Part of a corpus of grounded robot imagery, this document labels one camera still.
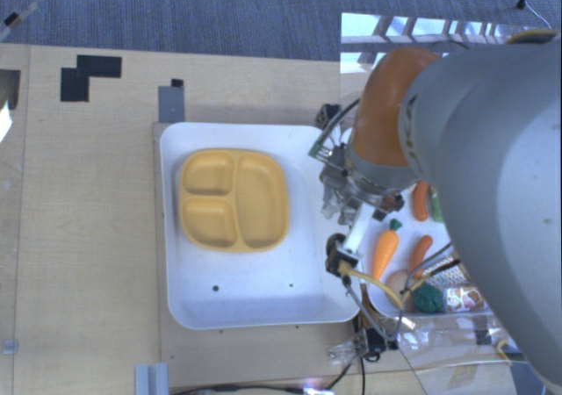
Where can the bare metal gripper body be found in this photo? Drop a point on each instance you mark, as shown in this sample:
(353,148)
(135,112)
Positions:
(339,174)

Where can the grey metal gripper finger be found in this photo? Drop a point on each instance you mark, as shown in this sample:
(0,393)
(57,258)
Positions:
(330,206)
(347,214)

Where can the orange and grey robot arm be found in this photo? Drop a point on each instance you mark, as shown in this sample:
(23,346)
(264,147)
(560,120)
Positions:
(483,165)

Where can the orange carrot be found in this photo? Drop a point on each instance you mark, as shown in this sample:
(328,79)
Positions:
(385,250)

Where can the white plastic tray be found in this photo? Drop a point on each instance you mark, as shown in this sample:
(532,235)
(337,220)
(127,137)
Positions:
(246,288)
(406,226)

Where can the orange sausage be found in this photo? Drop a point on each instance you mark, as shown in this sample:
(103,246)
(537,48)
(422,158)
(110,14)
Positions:
(420,202)
(420,253)

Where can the tan round biscuit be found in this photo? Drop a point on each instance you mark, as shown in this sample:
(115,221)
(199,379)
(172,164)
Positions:
(396,281)

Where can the green stick-shaped toy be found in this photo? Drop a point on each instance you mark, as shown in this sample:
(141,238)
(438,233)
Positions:
(436,209)

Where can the yellow divided plate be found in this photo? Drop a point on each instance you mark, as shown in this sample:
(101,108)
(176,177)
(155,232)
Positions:
(232,200)

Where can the patterned packet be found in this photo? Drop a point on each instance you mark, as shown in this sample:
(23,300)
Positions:
(445,274)

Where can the green broccoli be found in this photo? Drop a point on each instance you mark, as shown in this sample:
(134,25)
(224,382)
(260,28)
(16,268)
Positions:
(427,299)

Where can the small can with printed label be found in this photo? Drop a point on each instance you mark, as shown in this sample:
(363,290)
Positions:
(464,299)

